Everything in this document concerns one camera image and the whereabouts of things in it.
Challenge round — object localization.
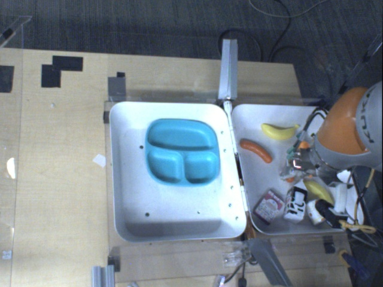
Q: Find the orange sausage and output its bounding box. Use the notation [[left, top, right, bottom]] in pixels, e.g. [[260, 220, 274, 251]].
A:
[[239, 139, 273, 164]]

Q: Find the white and orange can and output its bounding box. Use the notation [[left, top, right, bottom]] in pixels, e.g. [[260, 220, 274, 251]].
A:
[[306, 199, 326, 226]]

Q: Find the black cylinder on white bracket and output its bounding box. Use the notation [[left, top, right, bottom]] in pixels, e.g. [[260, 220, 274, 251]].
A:
[[315, 180, 365, 230]]

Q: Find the orange carrot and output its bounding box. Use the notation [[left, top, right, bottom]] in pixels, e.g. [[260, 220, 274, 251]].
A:
[[285, 173, 314, 184]]

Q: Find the yellow banana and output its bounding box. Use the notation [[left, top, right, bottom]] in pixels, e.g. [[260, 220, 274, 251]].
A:
[[303, 179, 335, 206], [260, 123, 300, 141]]

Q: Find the white plastic tray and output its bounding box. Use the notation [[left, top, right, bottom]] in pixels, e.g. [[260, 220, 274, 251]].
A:
[[108, 101, 248, 243], [232, 103, 364, 236]]

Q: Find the blue divided plate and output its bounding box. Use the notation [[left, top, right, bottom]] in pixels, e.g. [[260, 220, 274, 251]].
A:
[[145, 118, 221, 188]]

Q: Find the white and black carton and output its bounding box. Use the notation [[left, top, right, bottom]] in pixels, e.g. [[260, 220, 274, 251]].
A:
[[283, 186, 309, 223]]

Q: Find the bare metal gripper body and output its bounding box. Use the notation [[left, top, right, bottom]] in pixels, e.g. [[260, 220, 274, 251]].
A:
[[290, 147, 320, 175]]

